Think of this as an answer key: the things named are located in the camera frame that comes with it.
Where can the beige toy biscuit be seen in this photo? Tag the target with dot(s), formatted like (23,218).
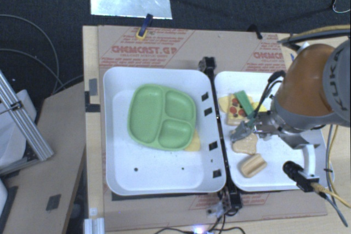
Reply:
(245,146)

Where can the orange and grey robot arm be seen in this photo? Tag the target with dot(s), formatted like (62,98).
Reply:
(307,85)

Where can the yellow toy chip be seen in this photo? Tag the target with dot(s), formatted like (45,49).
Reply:
(223,103)
(261,107)

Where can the brown cardboard board red print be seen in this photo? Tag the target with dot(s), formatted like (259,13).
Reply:
(164,46)

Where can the yellow toy cheese slice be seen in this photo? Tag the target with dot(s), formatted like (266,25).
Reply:
(195,143)

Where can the white plastic tray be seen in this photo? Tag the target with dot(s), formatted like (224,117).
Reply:
(153,172)
(277,167)

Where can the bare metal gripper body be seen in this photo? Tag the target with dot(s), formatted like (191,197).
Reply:
(264,126)

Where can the toy pizza slice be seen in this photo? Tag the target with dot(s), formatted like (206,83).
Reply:
(234,113)

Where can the tan ridged toy bread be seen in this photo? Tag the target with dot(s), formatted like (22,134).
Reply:
(252,165)

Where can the thin black rod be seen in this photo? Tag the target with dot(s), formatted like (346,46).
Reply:
(220,128)

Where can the green rectangular block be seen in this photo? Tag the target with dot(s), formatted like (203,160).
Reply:
(243,102)

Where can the black cylinder on white bracket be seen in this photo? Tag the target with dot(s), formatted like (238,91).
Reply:
(299,172)

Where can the green divided plate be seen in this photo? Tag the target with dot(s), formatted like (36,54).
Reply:
(153,115)

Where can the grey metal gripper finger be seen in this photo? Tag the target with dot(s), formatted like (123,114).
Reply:
(244,128)
(236,136)

